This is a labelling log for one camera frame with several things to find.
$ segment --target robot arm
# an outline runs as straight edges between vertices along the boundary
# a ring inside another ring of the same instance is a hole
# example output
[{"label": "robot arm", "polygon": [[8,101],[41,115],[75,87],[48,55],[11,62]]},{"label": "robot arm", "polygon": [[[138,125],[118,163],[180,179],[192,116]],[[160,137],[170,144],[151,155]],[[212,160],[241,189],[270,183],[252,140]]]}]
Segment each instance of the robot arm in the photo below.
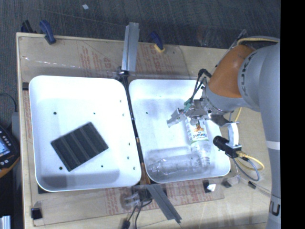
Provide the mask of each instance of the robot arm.
[{"label": "robot arm", "polygon": [[[209,83],[203,86],[202,97],[188,100],[184,110],[178,109],[168,121],[170,126],[183,113],[194,119],[211,119],[220,127],[227,125],[232,130],[233,123],[224,114],[238,107],[261,112],[272,172],[267,229],[281,228],[280,41],[273,41],[277,44],[258,50],[241,44],[232,48],[218,64]],[[224,144],[230,146],[233,142],[233,135],[229,137],[227,143],[221,143],[220,137],[215,137],[213,142],[222,149]]]}]

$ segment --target white plastic tray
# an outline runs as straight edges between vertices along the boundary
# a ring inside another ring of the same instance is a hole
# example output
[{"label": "white plastic tray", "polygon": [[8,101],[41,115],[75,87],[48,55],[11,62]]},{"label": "white plastic tray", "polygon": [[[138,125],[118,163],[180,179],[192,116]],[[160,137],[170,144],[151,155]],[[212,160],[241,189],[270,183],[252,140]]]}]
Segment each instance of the white plastic tray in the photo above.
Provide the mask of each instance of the white plastic tray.
[{"label": "white plastic tray", "polygon": [[[195,80],[134,80],[130,83],[132,110],[146,167],[168,156],[190,153],[184,122],[169,128],[166,120],[177,107],[184,107],[184,102],[193,94],[195,83]],[[201,93],[198,91],[195,99],[199,99]],[[211,164],[207,170],[163,177],[148,172],[150,178],[157,183],[166,183],[228,174],[228,156],[213,145],[213,138],[221,135],[220,129],[212,121],[206,122],[206,128],[212,146]]]},{"label": "white plastic tray", "polygon": [[[141,167],[123,85],[113,79],[37,76],[30,108],[38,184],[47,191],[128,187]],[[108,149],[68,171],[51,141],[92,122]]]}]

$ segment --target black striped rectangle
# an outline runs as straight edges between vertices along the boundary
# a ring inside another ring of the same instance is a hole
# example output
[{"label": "black striped rectangle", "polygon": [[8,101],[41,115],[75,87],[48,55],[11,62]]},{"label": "black striped rectangle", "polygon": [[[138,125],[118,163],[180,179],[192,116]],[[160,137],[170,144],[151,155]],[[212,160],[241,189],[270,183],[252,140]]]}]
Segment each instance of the black striped rectangle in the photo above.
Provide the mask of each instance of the black striped rectangle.
[{"label": "black striped rectangle", "polygon": [[91,122],[55,139],[51,145],[68,171],[75,169],[108,148]]}]

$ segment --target bottle label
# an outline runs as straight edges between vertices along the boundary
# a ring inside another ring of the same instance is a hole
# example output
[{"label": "bottle label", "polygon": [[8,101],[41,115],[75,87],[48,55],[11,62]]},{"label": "bottle label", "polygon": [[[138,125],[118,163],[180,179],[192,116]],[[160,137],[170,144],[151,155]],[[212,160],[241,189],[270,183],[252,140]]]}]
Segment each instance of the bottle label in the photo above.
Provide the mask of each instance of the bottle label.
[{"label": "bottle label", "polygon": [[195,125],[191,124],[191,118],[186,118],[187,134],[191,142],[208,140],[206,127],[203,120],[199,120]]}]

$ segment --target gray floor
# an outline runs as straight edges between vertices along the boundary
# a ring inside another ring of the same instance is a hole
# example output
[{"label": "gray floor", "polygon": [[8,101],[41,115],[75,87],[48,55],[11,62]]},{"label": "gray floor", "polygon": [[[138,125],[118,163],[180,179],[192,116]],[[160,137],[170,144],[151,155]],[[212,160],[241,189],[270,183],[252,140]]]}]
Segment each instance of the gray floor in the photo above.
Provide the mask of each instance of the gray floor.
[{"label": "gray floor", "polygon": [[[16,101],[15,35],[25,20],[39,33],[42,19],[55,35],[123,40],[128,22],[137,22],[142,42],[156,31],[166,44],[228,48],[242,29],[280,38],[281,0],[0,0],[0,93]],[[1,126],[13,111],[11,99],[0,96]]]}]

